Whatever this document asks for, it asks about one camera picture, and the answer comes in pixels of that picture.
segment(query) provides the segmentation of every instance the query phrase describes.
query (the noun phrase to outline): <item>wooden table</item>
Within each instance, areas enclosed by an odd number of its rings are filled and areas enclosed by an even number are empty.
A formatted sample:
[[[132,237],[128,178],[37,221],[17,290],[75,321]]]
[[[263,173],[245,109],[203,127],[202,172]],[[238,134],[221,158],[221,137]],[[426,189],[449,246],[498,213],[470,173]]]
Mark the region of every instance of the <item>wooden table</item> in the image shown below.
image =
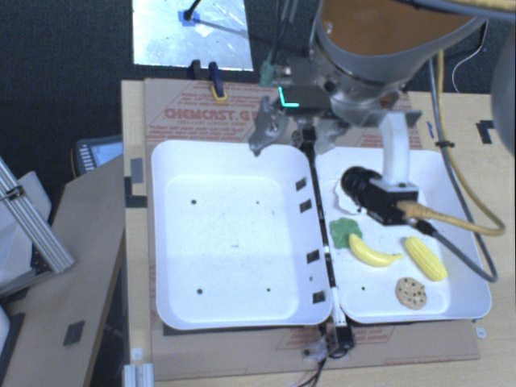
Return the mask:
[[[431,98],[426,93],[411,93],[415,110],[422,110],[418,131],[424,148],[436,149],[427,122],[433,125]],[[493,307],[478,320],[485,331],[478,339],[480,360],[439,364],[411,364],[377,368],[353,368],[322,372],[321,386],[506,386],[516,385],[516,308],[514,306],[514,158],[501,145],[495,131],[489,131],[491,144],[483,144],[476,127],[490,120],[488,95],[445,94],[443,105],[449,137],[457,144],[454,153],[464,174],[477,193],[507,226],[501,238],[485,238],[498,268],[500,280],[490,285]],[[145,156],[144,84],[123,83],[123,132],[125,176],[131,175],[131,161]],[[143,162],[143,173],[146,173]],[[145,179],[132,184],[132,194],[146,195]],[[478,223],[489,224],[471,206]],[[129,344],[131,363],[152,361],[150,335],[147,215],[137,208],[127,210],[127,275],[129,301]],[[208,386],[295,386],[307,373],[290,372],[259,376],[219,377],[156,382],[158,387]]]

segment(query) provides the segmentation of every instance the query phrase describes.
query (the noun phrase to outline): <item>silver panel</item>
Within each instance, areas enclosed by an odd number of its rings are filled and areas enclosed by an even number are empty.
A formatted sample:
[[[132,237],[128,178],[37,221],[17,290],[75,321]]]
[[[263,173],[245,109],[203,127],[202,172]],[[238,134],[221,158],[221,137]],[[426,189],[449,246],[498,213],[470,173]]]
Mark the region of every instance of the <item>silver panel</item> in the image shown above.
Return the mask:
[[[199,20],[184,25],[179,13],[194,0],[133,0],[134,62],[137,65],[252,71],[248,22],[243,0],[202,0]]]

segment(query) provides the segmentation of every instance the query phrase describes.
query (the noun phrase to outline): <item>banana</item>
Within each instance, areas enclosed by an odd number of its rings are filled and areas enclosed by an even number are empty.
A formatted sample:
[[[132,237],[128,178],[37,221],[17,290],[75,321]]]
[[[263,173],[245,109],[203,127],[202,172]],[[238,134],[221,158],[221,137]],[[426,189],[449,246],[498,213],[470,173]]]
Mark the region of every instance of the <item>banana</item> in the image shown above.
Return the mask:
[[[372,267],[386,267],[387,265],[391,265],[394,260],[400,260],[402,258],[402,254],[389,255],[373,251],[355,234],[349,235],[349,246],[353,254],[355,254],[359,260]]]

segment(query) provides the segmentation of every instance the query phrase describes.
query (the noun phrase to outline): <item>green vegetable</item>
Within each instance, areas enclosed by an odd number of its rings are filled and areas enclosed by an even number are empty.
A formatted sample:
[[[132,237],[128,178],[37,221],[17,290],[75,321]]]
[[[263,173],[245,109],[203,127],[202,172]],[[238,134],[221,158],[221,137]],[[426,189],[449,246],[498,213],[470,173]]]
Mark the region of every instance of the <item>green vegetable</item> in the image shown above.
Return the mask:
[[[330,235],[336,249],[349,248],[349,235],[355,234],[362,238],[362,231],[355,220],[340,218],[330,222]]]

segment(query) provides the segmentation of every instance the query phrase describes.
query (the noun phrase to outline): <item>empty white tray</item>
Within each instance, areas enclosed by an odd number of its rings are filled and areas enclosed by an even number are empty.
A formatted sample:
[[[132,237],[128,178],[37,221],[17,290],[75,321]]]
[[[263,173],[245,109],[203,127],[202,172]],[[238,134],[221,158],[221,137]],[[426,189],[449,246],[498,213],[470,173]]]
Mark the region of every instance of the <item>empty white tray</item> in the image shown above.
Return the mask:
[[[317,156],[316,160],[328,230],[332,220],[353,218],[364,233],[363,239],[368,246],[380,252],[399,252],[403,255],[401,260],[394,261],[386,268],[375,268],[359,261],[349,249],[334,249],[333,242],[330,242],[340,305],[344,312],[360,323],[483,317],[491,307],[487,282],[447,248],[410,227],[383,227],[366,215],[365,210],[361,214],[350,215],[339,208],[335,187],[343,173],[352,166],[363,166],[381,173],[382,154],[381,149],[335,148]],[[420,188],[419,201],[422,204],[465,218],[442,157],[437,152],[410,152],[410,182]],[[472,233],[446,223],[432,223],[466,255],[481,264]],[[443,262],[448,278],[435,282],[423,275],[402,245],[403,239],[412,235],[419,237]],[[409,310],[397,300],[394,287],[402,277],[413,277],[425,285],[428,299],[421,310]]]
[[[170,140],[152,153],[156,303],[181,330],[310,325],[331,311],[305,156]]]

